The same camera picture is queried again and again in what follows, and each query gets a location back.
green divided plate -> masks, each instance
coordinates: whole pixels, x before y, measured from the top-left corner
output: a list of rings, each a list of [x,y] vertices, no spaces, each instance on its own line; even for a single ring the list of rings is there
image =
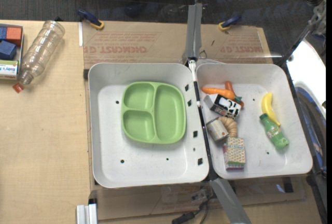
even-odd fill
[[[129,138],[153,144],[179,141],[186,131],[183,94],[172,85],[134,82],[122,96],[121,124]]]

table top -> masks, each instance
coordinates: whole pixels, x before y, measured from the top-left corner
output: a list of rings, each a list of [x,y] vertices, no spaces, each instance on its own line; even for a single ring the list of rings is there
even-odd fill
[[[24,26],[24,50],[43,21],[3,20]],[[75,223],[75,208],[91,191],[84,49],[78,22],[62,22],[66,34],[46,71],[17,94],[13,81],[0,81],[0,222]],[[300,198],[248,205],[252,223],[318,223],[315,199],[305,178]],[[170,223],[180,214],[104,220],[104,223]],[[199,223],[197,217],[191,223]],[[210,210],[206,223],[228,221]]]

orange carrot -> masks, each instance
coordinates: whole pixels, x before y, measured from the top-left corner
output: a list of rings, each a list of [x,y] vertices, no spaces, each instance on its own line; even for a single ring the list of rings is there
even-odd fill
[[[232,101],[235,100],[235,94],[233,91],[227,89],[218,89],[218,88],[202,88],[202,91],[206,94],[219,94],[223,97],[226,97]]]
[[[235,96],[237,96],[233,90],[233,85],[232,85],[232,82],[231,81],[226,81],[225,82],[225,88],[227,90],[230,90],[234,93]],[[244,107],[244,102],[243,101],[240,101],[239,104],[241,105],[241,107]]]

banana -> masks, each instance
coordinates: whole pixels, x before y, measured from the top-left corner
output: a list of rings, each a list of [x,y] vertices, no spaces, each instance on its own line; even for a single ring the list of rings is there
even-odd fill
[[[272,122],[276,123],[278,126],[281,125],[276,119],[274,111],[272,109],[272,92],[268,92],[264,95],[263,99],[261,100],[261,110],[264,114],[268,115],[269,119]]]

bottle label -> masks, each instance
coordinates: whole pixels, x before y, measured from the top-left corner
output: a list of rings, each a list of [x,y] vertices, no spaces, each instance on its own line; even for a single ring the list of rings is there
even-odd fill
[[[278,127],[271,127],[266,134],[269,138],[273,138],[274,136],[278,135],[280,133],[280,129]]]

